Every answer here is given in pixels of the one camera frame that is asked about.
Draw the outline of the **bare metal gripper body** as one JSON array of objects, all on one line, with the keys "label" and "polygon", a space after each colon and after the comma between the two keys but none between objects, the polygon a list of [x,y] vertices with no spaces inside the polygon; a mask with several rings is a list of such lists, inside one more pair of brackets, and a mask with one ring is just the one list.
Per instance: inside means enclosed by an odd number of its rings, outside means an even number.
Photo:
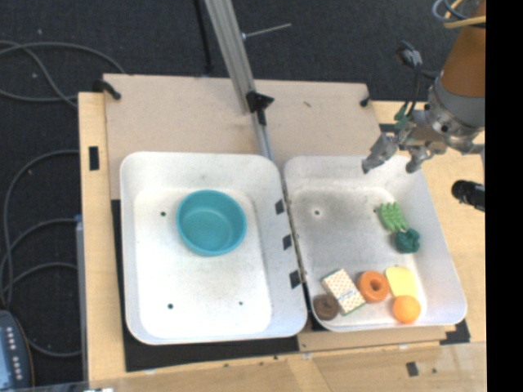
[{"label": "bare metal gripper body", "polygon": [[416,109],[397,120],[397,141],[409,151],[424,154],[444,154],[453,149],[461,154],[480,154],[484,143],[475,139],[483,132],[458,120],[443,109]]}]

